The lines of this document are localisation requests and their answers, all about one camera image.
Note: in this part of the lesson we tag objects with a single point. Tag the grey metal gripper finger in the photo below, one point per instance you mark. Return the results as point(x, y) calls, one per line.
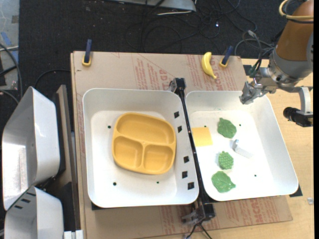
point(255, 93)
point(244, 96)

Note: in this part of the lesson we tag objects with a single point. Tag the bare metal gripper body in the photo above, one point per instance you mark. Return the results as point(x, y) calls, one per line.
point(266, 80)

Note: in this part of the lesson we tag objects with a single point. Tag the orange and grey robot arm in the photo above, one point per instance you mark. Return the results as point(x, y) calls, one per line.
point(294, 41)

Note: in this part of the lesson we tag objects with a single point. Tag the green lettuce leaf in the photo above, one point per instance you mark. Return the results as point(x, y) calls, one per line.
point(222, 182)
point(226, 129)

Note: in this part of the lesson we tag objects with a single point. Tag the yellow banana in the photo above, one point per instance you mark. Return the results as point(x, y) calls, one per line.
point(207, 63)

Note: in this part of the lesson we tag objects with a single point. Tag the small white grey block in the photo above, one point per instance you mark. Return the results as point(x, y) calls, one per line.
point(241, 149)

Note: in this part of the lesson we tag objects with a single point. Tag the yellow cheese slice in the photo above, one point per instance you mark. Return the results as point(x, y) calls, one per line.
point(202, 137)

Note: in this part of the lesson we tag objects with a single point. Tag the green grapes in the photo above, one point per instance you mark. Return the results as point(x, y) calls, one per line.
point(226, 160)

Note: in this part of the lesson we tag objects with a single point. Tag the white plastic tray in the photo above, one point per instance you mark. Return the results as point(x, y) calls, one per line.
point(99, 173)
point(269, 163)

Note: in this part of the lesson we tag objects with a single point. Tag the thin black rod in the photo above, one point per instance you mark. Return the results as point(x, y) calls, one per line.
point(194, 146)

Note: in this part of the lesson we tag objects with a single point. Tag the brown cardboard board red print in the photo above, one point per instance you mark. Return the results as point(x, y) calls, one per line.
point(139, 68)

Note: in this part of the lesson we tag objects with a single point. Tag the yellow divided plate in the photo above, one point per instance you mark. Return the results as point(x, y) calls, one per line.
point(144, 143)

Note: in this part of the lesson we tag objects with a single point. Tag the black cylinder on white bracket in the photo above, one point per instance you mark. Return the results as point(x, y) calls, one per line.
point(299, 116)

